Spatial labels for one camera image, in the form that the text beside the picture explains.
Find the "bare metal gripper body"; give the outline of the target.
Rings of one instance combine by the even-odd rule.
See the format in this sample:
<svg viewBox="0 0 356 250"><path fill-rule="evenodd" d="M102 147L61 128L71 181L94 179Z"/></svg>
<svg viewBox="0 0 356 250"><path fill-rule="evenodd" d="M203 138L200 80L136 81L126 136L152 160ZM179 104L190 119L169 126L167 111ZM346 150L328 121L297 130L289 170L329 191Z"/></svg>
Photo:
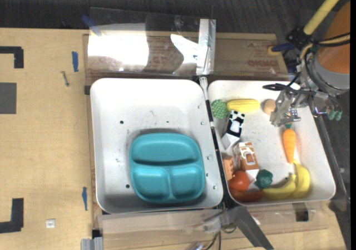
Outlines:
<svg viewBox="0 0 356 250"><path fill-rule="evenodd" d="M276 100L275 115L298 115L298 107L309 97L316 95L316 91L303 87L292 88L291 84L275 84L276 91L280 91Z"/></svg>

